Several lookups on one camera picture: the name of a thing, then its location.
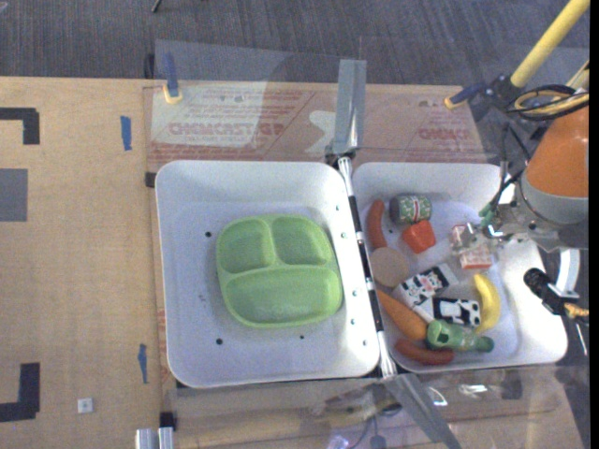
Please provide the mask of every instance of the banana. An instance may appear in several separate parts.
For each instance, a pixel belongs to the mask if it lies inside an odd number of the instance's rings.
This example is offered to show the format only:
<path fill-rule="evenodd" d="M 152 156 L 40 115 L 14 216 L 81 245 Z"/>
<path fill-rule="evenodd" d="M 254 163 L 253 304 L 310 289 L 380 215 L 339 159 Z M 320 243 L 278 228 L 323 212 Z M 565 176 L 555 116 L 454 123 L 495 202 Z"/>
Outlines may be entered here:
<path fill-rule="evenodd" d="M 481 312 L 480 326 L 476 328 L 477 333 L 482 333 L 491 329 L 499 322 L 501 315 L 502 302 L 499 298 L 499 293 L 495 284 L 484 274 L 478 273 L 474 275 L 476 290 L 480 295 Z"/>

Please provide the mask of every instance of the gray floor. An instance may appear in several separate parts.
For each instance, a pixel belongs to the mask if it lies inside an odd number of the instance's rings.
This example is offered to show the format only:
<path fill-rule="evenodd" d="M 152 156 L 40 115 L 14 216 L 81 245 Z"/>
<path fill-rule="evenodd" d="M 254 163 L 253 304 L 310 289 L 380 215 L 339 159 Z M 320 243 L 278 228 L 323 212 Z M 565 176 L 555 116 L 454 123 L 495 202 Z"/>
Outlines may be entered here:
<path fill-rule="evenodd" d="M 0 75 L 144 78 L 149 54 L 201 44 L 186 75 L 222 75 L 239 51 L 262 50 L 306 62 L 365 59 L 369 83 L 468 86 L 511 73 L 569 0 L 163 0 L 152 13 L 154 1 L 0 0 Z M 589 57 L 587 12 L 529 86 L 565 83 Z M 318 65 L 303 73 L 329 79 Z M 497 124 L 492 115 L 480 123 L 491 143 Z M 583 260 L 588 267 L 588 252 Z M 588 270 L 582 285 L 588 302 Z M 561 377 L 590 447 L 588 358 L 569 331 Z"/>

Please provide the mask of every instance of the yellow tube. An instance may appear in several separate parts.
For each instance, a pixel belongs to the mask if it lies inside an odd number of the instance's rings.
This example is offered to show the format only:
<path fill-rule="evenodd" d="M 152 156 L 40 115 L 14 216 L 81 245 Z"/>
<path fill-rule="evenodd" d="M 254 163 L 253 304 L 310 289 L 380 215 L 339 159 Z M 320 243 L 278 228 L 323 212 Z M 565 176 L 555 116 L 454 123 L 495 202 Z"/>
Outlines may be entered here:
<path fill-rule="evenodd" d="M 536 73 L 539 66 L 547 60 L 582 14 L 589 8 L 590 4 L 591 0 L 570 0 L 567 3 L 562 12 L 512 74 L 510 81 L 515 87 L 524 88 L 526 86 L 526 83 Z"/>

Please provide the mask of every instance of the green bowl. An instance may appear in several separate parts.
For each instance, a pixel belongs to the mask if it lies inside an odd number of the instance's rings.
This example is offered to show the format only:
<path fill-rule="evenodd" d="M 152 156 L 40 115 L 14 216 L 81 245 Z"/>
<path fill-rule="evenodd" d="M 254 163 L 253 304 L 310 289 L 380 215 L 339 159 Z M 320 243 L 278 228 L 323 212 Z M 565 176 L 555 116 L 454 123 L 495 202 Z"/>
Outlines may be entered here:
<path fill-rule="evenodd" d="M 329 238 L 305 216 L 267 214 L 229 223 L 216 242 L 216 266 L 226 308 L 247 326 L 315 323 L 343 302 Z"/>

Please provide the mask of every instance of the brown round object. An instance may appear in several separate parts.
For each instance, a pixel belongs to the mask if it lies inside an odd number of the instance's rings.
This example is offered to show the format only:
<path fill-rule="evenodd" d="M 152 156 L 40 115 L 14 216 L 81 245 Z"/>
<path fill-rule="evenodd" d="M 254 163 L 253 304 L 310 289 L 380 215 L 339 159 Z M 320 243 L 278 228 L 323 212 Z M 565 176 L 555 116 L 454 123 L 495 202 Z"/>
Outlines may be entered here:
<path fill-rule="evenodd" d="M 370 259 L 374 280 L 387 288 L 394 288 L 410 277 L 407 262 L 393 248 L 378 248 L 373 251 Z"/>

